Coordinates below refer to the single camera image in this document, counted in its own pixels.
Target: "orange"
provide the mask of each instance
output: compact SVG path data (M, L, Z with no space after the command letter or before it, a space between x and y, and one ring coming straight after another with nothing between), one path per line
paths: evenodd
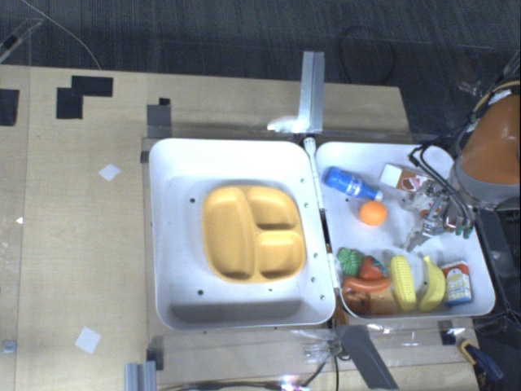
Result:
M379 226L387 218L387 209L379 201L371 200L360 207L360 220L369 226Z

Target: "white diamond sticker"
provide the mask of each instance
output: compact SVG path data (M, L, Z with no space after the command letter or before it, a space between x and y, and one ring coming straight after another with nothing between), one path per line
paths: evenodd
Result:
M93 354L96 350L96 346L98 346L99 339L101 339L101 335L99 333L96 333L94 330L91 330L85 326L81 330L75 345L85 352Z
M113 164L107 165L101 171L99 171L99 175L105 178L107 181L112 181L114 177L121 172L121 169L116 167Z

